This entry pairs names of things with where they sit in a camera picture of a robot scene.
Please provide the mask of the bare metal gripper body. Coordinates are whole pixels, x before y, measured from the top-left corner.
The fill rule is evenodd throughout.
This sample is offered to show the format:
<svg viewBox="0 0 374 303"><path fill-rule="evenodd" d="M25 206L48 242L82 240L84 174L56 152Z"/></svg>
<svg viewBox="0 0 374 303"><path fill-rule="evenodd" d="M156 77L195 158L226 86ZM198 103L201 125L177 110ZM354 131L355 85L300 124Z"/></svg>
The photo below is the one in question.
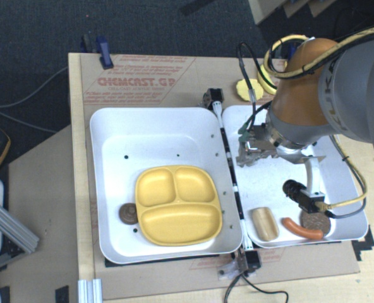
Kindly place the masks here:
<svg viewBox="0 0 374 303"><path fill-rule="evenodd" d="M255 152L272 151L277 153L277 157L282 157L300 150L301 144L285 138L271 124L254 126L244 142L244 154L252 156Z"/></svg>

